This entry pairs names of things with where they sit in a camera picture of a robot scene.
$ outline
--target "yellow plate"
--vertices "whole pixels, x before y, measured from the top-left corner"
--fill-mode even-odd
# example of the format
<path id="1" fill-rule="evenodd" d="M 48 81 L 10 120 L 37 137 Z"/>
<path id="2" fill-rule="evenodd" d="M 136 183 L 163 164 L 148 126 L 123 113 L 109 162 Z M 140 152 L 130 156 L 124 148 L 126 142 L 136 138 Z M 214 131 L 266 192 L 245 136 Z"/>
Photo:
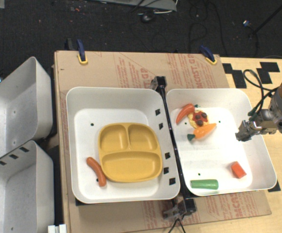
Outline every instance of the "yellow plate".
<path id="1" fill-rule="evenodd" d="M 114 182 L 141 182 L 162 171 L 155 132 L 144 124 L 115 123 L 103 127 L 98 139 L 102 171 Z"/>

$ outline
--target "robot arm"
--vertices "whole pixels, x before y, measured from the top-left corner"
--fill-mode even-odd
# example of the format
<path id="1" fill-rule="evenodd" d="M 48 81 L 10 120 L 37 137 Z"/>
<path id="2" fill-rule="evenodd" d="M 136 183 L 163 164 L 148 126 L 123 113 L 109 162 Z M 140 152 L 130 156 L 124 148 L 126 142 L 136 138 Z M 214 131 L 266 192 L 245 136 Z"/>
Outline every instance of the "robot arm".
<path id="1" fill-rule="evenodd" d="M 249 121 L 242 121 L 236 135 L 239 141 L 248 141 L 258 134 L 275 134 L 277 130 L 282 133 L 282 84 L 271 97 L 268 109 L 262 109 Z"/>

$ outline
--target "cardboard sheet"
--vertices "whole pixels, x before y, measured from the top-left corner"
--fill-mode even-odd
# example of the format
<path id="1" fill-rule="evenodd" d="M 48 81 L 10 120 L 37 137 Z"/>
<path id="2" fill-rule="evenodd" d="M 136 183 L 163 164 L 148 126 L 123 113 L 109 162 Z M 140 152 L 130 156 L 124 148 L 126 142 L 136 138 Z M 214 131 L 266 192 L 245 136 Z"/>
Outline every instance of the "cardboard sheet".
<path id="1" fill-rule="evenodd" d="M 162 212 L 172 208 L 170 201 L 138 201 L 76 205 L 71 189 L 66 94 L 77 86 L 149 88 L 155 76 L 165 76 L 167 89 L 227 88 L 229 87 L 222 63 L 211 65 L 201 54 L 86 52 L 87 65 L 81 65 L 76 51 L 55 53 L 56 82 L 59 88 L 59 136 L 64 143 L 68 201 L 64 208 L 68 231 L 95 233 L 124 233 L 170 227 L 173 222 L 163 219 Z M 183 224 L 214 222 L 271 214 L 264 191 L 247 192 L 195 199 L 197 212 L 187 216 Z"/>

